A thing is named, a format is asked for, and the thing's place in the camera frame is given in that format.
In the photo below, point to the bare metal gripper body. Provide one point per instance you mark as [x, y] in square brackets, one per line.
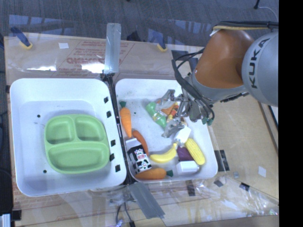
[195, 110]

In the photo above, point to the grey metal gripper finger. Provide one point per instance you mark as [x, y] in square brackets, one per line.
[168, 95]
[172, 126]

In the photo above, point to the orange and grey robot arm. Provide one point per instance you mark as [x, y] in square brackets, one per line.
[227, 60]

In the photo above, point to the white carton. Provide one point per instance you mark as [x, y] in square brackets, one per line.
[183, 134]

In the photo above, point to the orange pizza slice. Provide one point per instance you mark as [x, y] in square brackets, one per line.
[169, 109]

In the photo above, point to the green packet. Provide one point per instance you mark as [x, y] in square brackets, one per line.
[157, 115]

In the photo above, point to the white plastic tray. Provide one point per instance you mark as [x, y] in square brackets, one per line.
[30, 93]
[146, 89]

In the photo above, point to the purple eggplant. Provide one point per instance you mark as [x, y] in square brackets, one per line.
[183, 154]

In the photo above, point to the yellow banana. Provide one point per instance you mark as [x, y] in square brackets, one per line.
[164, 157]

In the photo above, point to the yellow corn cob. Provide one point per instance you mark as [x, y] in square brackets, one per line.
[195, 151]

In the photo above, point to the white box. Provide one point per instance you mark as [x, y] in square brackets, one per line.
[187, 167]

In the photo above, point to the cow print milk carton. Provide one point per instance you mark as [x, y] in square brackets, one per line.
[139, 157]

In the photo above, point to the large orange carrot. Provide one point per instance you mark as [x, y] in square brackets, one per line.
[126, 119]

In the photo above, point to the orange carrot with green top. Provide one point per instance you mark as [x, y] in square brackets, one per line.
[151, 174]

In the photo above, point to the brown cardboard board, red print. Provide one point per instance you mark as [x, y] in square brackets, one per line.
[78, 58]

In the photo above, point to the green divided plate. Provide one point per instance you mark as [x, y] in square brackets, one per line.
[75, 150]

